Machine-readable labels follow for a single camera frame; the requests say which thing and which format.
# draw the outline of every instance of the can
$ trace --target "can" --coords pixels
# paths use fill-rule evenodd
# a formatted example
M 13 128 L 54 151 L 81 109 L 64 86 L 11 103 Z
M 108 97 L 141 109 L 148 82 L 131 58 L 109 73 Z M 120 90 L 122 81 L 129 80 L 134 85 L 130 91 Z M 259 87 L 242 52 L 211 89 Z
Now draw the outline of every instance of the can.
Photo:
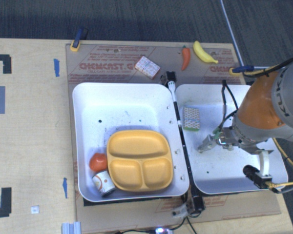
M 92 181 L 100 192 L 101 196 L 110 195 L 116 189 L 107 170 L 95 174 L 92 178 Z

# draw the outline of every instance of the red chili pepper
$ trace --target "red chili pepper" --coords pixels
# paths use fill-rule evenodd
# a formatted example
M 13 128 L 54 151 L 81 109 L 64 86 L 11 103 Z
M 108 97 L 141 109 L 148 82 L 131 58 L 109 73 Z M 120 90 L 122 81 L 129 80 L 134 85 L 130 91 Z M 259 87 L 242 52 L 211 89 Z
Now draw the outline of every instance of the red chili pepper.
M 182 57 L 184 59 L 184 62 L 182 64 L 181 70 L 185 70 L 187 66 L 189 65 L 190 59 L 191 59 L 191 51 L 189 48 L 183 47 L 182 51 Z

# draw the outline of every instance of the tomato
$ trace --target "tomato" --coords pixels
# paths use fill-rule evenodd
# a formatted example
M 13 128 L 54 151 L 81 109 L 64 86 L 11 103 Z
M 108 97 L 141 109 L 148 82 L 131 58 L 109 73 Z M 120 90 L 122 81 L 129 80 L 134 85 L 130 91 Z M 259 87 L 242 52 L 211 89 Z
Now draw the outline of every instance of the tomato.
M 90 159 L 89 167 L 96 173 L 107 169 L 107 158 L 105 154 L 95 153 Z

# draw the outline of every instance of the banana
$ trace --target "banana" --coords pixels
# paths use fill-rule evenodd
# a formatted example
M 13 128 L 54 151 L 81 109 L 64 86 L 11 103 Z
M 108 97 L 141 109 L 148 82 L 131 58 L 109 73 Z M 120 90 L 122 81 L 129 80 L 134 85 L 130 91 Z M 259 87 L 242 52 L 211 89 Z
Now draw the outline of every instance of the banana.
M 203 61 L 203 62 L 214 62 L 218 63 L 217 60 L 215 60 L 211 55 L 205 52 L 205 50 L 202 48 L 199 41 L 195 41 L 193 44 L 193 49 L 195 54 Z

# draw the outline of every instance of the light wood surface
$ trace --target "light wood surface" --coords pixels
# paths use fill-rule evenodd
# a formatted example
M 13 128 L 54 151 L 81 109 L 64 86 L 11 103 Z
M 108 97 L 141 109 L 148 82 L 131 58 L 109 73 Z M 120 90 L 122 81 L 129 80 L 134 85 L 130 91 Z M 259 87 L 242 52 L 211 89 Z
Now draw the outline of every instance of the light wood surface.
M 3 74 L 0 62 L 0 86 L 5 86 L 5 114 L 0 115 L 0 194 L 2 187 L 12 188 L 12 213 L 0 218 L 0 234 L 57 234 L 61 233 L 62 223 L 76 221 L 65 55 L 65 45 L 70 42 L 0 39 L 0 54 L 9 54 L 12 58 L 12 74 Z M 55 76 L 53 59 L 60 61 L 59 77 Z M 64 178 L 68 198 L 63 191 Z M 197 233 L 209 234 L 293 233 L 283 196 L 277 195 L 277 200 L 281 214 L 195 223 L 194 227 Z M 31 214 L 31 207 L 36 205 L 40 213 Z M 185 224 L 174 233 L 192 232 Z

